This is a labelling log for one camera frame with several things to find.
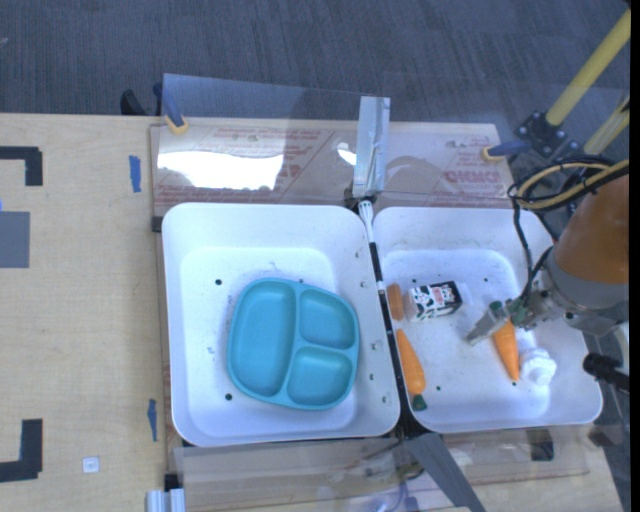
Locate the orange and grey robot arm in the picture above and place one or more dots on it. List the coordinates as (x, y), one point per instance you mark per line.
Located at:
(595, 240)

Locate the thin black and white rod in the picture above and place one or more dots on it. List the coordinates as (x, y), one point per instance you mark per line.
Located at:
(376, 260)

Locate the orange carrot with green top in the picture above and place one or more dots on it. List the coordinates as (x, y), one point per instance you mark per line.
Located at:
(412, 367)

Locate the brown cardboard board red print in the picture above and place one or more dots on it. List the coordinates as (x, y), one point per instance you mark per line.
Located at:
(310, 150)

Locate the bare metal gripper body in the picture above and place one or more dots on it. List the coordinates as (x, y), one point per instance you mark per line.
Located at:
(542, 310)

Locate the white plastic tray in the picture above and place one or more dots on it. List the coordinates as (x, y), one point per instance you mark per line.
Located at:
(465, 380)
(200, 350)

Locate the black cylinder on white bracket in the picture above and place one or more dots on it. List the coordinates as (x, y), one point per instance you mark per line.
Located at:
(605, 369)

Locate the white lumpy toy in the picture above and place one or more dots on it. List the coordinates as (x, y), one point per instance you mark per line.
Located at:
(537, 365)

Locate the blue divided plate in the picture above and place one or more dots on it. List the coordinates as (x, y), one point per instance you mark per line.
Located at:
(292, 345)

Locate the orange sausage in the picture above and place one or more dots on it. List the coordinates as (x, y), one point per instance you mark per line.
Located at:
(396, 301)

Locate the cow print milk carton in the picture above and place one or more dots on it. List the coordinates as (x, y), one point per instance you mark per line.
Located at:
(433, 301)

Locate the dull grey metal gripper finger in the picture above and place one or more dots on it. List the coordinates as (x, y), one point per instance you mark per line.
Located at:
(486, 327)

